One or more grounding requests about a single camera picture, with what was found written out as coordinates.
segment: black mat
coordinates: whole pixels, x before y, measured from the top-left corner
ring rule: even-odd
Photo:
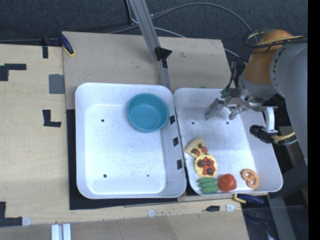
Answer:
[[[176,202],[177,198],[128,198],[128,199],[89,199],[84,197],[77,188],[76,181],[76,111],[68,109],[67,140],[68,140],[68,168],[69,168],[69,208],[98,209],[114,206],[142,205]]]

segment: toy tomato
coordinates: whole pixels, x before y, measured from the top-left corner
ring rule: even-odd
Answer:
[[[234,190],[237,187],[237,182],[232,174],[224,174],[218,180],[218,187],[222,191]]]

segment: wooden table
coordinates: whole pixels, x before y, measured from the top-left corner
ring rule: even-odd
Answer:
[[[75,108],[75,89],[85,82],[158,85],[160,76],[157,66],[150,62],[142,36],[64,34],[77,52],[73,58],[61,47],[48,47],[48,58],[43,58],[41,46],[0,45],[0,66],[26,64],[27,67],[9,70],[8,81],[0,81],[0,202],[6,202],[5,217],[30,218],[31,225],[36,226],[73,223],[73,228],[81,222],[87,222],[88,227],[88,222],[96,222],[98,227],[97,223],[115,221],[123,233],[124,228],[130,228],[129,224],[133,227],[137,222],[148,221],[151,209],[157,225],[169,225],[174,231],[176,238],[172,239],[182,236],[192,239],[195,233],[185,232],[195,232],[188,223],[197,219],[202,219],[201,225],[208,227],[205,235],[212,235],[219,228],[218,224],[212,227],[217,216],[221,217],[221,225],[226,220],[235,223],[236,231],[229,234],[238,238],[242,234],[241,239],[248,239],[241,206],[229,194],[216,200],[183,195],[174,203],[69,209],[66,110]],[[221,41],[172,37],[159,40],[162,47],[173,51],[167,59],[172,91],[201,86],[222,89],[227,85],[230,72]],[[49,75],[64,76],[65,94],[49,92]],[[51,121],[61,122],[61,126],[44,126],[43,110],[50,110]],[[227,204],[234,205],[233,214],[226,211]],[[220,206],[221,212],[204,212],[212,205]],[[14,228],[2,228],[1,232],[3,236],[5,233],[13,236],[21,230],[30,234],[35,230],[35,227]]]

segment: white tray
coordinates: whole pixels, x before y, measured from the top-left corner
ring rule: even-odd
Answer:
[[[160,97],[169,121],[156,132],[130,124],[127,102]],[[84,83],[75,92],[76,183],[90,199],[174,198],[186,189],[173,94],[161,85]]]
[[[230,111],[222,111],[208,120],[205,112],[209,105],[220,98],[220,89],[181,88],[174,92],[174,105],[179,124],[182,147],[197,137],[203,137],[208,152],[217,162],[217,175],[234,175],[237,188],[228,193],[276,192],[283,185],[283,178],[271,144],[266,144],[250,134],[251,125],[265,125],[262,113],[246,111],[229,120]],[[194,169],[191,155],[184,153],[191,187],[199,195],[197,180],[200,177]],[[252,169],[260,178],[259,187],[249,188],[241,178],[242,169]]]

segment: toy pizza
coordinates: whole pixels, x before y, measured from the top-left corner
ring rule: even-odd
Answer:
[[[216,159],[210,154],[201,154],[194,161],[194,169],[201,178],[214,177],[217,174]]]
[[[197,137],[189,142],[184,151],[196,158],[194,169],[201,178],[214,177],[217,174],[217,161],[208,153],[202,137]]]
[[[208,153],[208,149],[202,137],[195,138],[189,142],[184,151],[194,158]]]

